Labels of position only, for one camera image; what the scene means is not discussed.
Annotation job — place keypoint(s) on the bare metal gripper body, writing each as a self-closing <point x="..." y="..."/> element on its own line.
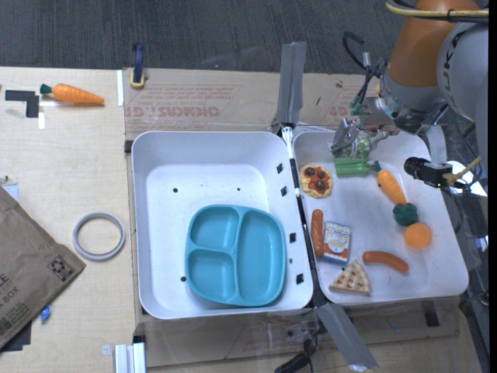
<point x="382" y="115"/>

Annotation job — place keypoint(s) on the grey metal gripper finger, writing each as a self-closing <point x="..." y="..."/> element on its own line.
<point x="378" y="136"/>
<point x="343" y="136"/>

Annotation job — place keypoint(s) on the green and white packet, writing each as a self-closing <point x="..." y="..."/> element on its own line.
<point x="359" y="148"/>

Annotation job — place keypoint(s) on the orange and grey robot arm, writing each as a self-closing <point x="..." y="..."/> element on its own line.
<point x="419" y="53"/>

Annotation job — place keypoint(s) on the green toy pea pods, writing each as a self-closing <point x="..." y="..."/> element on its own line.
<point x="351" y="167"/>

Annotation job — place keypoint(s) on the orange toy carrot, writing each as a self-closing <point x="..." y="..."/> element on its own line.
<point x="75" y="94"/>
<point x="390" y="185"/>

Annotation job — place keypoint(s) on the round toy pizza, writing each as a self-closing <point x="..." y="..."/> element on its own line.
<point x="316" y="183"/>

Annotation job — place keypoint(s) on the green toy broccoli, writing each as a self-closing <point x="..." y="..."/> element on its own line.
<point x="405" y="214"/>

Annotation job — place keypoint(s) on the white plastic tray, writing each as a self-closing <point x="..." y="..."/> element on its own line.
<point x="167" y="208"/>
<point x="372" y="224"/>

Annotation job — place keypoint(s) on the orange toy sausage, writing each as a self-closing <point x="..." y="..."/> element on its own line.
<point x="317" y="231"/>
<point x="386" y="261"/>

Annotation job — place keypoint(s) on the orange toy fruit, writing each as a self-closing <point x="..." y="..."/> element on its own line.
<point x="418" y="235"/>

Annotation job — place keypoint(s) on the small white and red carton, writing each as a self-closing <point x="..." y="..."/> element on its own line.
<point x="337" y="243"/>

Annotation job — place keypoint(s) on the brown cardboard board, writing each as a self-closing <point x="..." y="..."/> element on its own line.
<point x="233" y="99"/>

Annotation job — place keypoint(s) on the toy pizza slice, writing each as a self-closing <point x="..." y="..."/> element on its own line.
<point x="353" y="280"/>

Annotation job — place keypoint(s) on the blue divided plate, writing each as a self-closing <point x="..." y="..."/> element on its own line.
<point x="256" y="255"/>

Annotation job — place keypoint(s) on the brown paper bag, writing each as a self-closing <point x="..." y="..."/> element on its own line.
<point x="27" y="262"/>

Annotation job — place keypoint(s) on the small blue wrapper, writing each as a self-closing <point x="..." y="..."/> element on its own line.
<point x="45" y="312"/>

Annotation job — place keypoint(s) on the black cylinder on white bracket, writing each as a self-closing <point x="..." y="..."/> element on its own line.
<point x="425" y="168"/>

